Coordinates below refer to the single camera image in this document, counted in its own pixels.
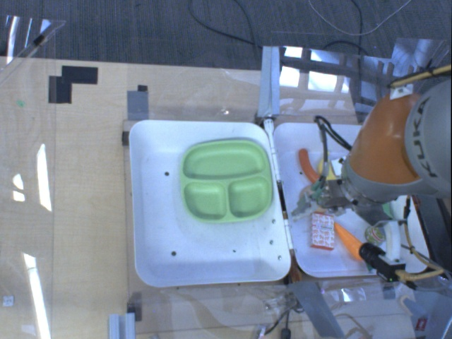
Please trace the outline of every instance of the orange carrot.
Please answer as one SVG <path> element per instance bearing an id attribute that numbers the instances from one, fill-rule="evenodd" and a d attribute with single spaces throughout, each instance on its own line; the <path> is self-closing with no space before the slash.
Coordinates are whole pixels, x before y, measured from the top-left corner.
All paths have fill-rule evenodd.
<path id="1" fill-rule="evenodd" d="M 336 222 L 334 222 L 334 228 L 352 256 L 357 260 L 362 260 L 362 257 L 359 255 L 359 248 L 362 242 Z"/>
<path id="2" fill-rule="evenodd" d="M 308 151 L 302 148 L 298 151 L 298 160 L 302 166 L 303 173 L 306 175 L 307 179 L 313 184 L 319 179 L 319 174 L 312 168 L 309 161 Z"/>

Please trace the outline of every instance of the gray carpet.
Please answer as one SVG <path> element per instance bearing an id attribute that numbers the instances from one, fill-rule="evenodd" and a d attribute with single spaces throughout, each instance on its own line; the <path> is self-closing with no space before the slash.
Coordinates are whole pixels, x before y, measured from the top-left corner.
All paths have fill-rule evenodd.
<path id="1" fill-rule="evenodd" d="M 307 0 L 240 0 L 261 45 L 321 48 L 333 40 L 358 42 L 324 23 Z M 356 8 L 348 0 L 313 0 L 328 19 L 344 30 L 359 32 Z M 364 31 L 375 27 L 407 0 L 355 0 L 362 9 Z M 185 66 L 258 69 L 252 45 L 199 25 L 188 0 L 0 0 L 0 16 L 12 14 L 65 20 L 56 57 Z M 194 0 L 200 18 L 251 39 L 244 14 L 232 0 Z M 451 46 L 451 0 L 414 0 L 376 32 L 362 38 L 372 55 L 390 57 L 398 37 L 446 40 Z M 339 44 L 336 51 L 356 52 Z M 450 53 L 445 61 L 450 62 Z"/>

